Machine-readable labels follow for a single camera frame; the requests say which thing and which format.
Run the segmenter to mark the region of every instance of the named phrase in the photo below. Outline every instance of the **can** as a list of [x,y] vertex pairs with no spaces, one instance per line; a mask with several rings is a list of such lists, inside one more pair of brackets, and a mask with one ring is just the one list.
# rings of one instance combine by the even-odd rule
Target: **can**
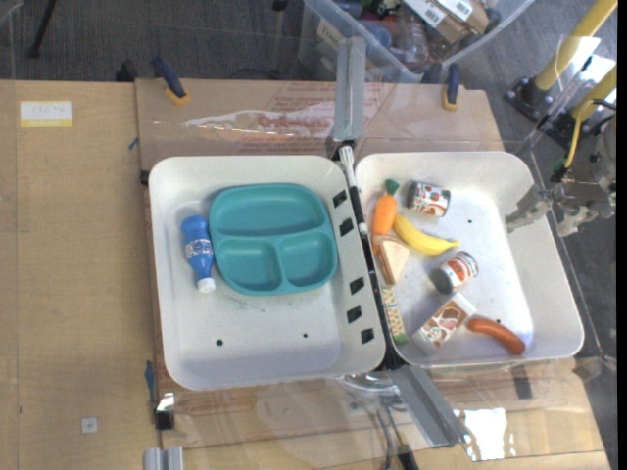
[[479,265],[475,258],[466,251],[459,251],[434,270],[431,281],[438,291],[450,294],[476,277],[478,273]]
[[465,296],[455,294],[431,315],[418,330],[411,335],[411,339],[426,354],[436,352],[463,323],[477,311]]
[[438,186],[414,181],[408,193],[408,208],[414,211],[442,217],[447,213],[451,192]]

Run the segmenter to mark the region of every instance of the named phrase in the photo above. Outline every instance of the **metal bar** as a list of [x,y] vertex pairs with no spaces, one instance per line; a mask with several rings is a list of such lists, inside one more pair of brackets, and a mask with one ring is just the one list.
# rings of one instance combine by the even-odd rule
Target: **metal bar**
[[43,18],[41,19],[41,23],[39,25],[39,29],[37,30],[37,34],[35,35],[35,39],[26,52],[30,58],[36,59],[39,57],[39,47],[41,46],[44,35],[46,34],[46,30],[48,29],[48,23],[50,23],[50,18],[52,18],[52,13],[54,12],[56,5],[57,0],[48,0],[48,5],[46,6],[46,11],[44,12]]
[[417,366],[389,371],[413,421],[432,447],[452,447],[466,441],[467,432],[431,378]]

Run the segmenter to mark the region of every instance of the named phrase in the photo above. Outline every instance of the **toy banana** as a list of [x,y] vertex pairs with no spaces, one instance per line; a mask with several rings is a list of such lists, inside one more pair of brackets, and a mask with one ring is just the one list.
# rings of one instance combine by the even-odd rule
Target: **toy banana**
[[396,214],[394,218],[394,231],[411,248],[429,256],[437,256],[459,246],[457,240],[449,241],[421,232],[401,214]]

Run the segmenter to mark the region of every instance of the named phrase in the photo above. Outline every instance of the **hot dog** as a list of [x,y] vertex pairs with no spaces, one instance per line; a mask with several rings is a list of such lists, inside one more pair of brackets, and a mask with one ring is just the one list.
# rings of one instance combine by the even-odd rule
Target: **hot dog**
[[487,334],[500,341],[514,355],[520,355],[525,351],[524,342],[504,325],[487,318],[471,318],[466,327],[475,333]]

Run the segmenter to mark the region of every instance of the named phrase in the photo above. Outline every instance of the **toy can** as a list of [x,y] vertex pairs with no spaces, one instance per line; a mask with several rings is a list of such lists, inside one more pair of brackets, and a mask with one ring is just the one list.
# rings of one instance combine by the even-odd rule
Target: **toy can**
[[466,251],[459,251],[446,260],[432,273],[435,287],[444,294],[450,294],[479,273],[479,265]]
[[429,183],[414,181],[408,194],[408,208],[442,217],[447,213],[451,192]]

